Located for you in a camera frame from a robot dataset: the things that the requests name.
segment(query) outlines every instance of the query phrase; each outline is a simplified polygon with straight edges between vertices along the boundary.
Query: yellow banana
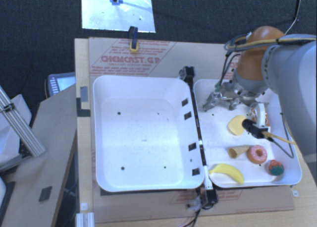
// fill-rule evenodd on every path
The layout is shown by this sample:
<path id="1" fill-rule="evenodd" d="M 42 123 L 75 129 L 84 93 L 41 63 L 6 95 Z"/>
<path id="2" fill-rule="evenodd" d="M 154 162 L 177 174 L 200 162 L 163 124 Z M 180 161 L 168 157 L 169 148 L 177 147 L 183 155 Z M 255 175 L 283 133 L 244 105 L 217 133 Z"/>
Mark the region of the yellow banana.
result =
<path id="1" fill-rule="evenodd" d="M 218 164 L 215 168 L 209 171 L 209 174 L 213 172 L 227 174 L 232 177 L 235 181 L 243 184 L 244 178 L 242 173 L 236 168 L 228 164 Z"/>

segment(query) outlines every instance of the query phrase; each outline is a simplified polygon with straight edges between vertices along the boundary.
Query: donut hole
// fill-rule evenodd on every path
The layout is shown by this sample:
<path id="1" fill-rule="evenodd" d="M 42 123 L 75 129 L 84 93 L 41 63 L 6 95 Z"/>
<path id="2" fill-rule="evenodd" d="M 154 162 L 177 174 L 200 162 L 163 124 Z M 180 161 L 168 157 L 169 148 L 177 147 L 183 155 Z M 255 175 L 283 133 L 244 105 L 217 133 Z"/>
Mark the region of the donut hole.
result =
<path id="1" fill-rule="evenodd" d="M 256 150 L 256 154 L 257 154 L 258 157 L 263 156 L 263 152 L 262 152 L 261 149 L 257 149 L 257 150 Z"/>

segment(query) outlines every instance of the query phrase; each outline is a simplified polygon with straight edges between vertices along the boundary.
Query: black carpet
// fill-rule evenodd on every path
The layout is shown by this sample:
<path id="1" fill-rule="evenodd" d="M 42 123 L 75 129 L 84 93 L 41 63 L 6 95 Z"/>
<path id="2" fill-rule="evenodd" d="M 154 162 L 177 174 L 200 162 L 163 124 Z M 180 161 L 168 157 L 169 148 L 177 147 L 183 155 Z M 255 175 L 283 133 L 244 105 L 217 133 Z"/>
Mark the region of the black carpet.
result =
<path id="1" fill-rule="evenodd" d="M 261 25 L 286 31 L 296 0 L 152 0 L 156 33 L 142 39 L 224 43 Z M 316 34 L 317 0 L 302 0 L 289 33 Z M 30 108 L 42 101 L 44 80 L 74 71 L 74 39 L 126 37 L 81 28 L 81 0 L 0 0 L 0 85 L 22 93 Z"/>

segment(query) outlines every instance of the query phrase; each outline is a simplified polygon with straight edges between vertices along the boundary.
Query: pink donut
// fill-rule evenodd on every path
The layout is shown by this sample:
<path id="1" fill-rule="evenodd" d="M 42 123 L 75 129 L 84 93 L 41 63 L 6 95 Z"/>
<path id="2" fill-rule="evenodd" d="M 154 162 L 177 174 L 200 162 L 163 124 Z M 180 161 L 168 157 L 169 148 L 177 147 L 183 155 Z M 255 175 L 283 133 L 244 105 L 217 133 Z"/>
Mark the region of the pink donut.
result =
<path id="1" fill-rule="evenodd" d="M 267 152 L 263 146 L 254 145 L 248 150 L 248 158 L 253 164 L 262 164 L 267 159 Z"/>

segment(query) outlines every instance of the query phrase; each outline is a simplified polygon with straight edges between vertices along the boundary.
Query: yellow cheese slice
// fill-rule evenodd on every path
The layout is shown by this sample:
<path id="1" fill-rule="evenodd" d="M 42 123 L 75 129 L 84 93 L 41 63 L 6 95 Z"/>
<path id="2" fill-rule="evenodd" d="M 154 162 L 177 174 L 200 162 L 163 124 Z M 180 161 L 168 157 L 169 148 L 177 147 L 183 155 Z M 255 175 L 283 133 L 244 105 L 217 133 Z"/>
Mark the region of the yellow cheese slice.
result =
<path id="1" fill-rule="evenodd" d="M 245 131 L 245 129 L 242 126 L 242 121 L 246 119 L 243 115 L 235 116 L 229 123 L 228 123 L 228 129 L 231 133 L 234 135 L 241 135 Z"/>

